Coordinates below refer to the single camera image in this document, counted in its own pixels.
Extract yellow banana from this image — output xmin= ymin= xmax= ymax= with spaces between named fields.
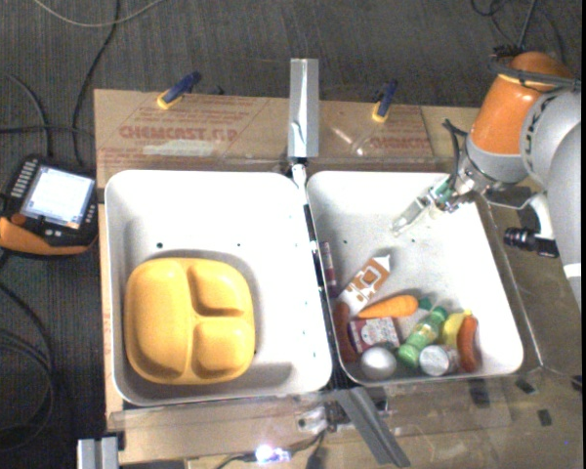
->
xmin=439 ymin=309 xmax=473 ymax=348

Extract orange carrot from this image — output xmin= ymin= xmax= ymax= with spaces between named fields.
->
xmin=356 ymin=293 xmax=434 ymax=320

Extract brown cardboard board, red print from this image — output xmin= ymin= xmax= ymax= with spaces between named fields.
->
xmin=93 ymin=88 xmax=543 ymax=466

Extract green bottle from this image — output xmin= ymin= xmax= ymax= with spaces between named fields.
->
xmin=396 ymin=305 xmax=450 ymax=370

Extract yellow divided plate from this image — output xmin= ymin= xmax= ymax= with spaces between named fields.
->
xmin=122 ymin=256 xmax=257 ymax=387

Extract white plastic tray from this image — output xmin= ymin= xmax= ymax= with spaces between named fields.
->
xmin=104 ymin=168 xmax=334 ymax=407
xmin=304 ymin=169 xmax=525 ymax=388

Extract orange-red sausage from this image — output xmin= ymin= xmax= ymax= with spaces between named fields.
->
xmin=455 ymin=314 xmax=481 ymax=374

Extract white and orange carton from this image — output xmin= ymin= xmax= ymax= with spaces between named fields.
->
xmin=336 ymin=253 xmax=393 ymax=315

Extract silver egg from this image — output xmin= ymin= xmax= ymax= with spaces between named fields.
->
xmin=358 ymin=345 xmax=398 ymax=382

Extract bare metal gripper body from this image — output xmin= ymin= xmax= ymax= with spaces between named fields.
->
xmin=426 ymin=161 xmax=490 ymax=215

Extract black cylinder on white bracket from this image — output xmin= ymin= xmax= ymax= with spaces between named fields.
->
xmin=503 ymin=192 xmax=562 ymax=259

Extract silver can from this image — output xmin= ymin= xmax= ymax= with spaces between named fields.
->
xmin=417 ymin=343 xmax=462 ymax=378

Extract brown sausage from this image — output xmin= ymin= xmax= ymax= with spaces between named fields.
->
xmin=332 ymin=301 xmax=359 ymax=365

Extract pink packet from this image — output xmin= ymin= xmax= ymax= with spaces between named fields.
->
xmin=347 ymin=316 xmax=402 ymax=357

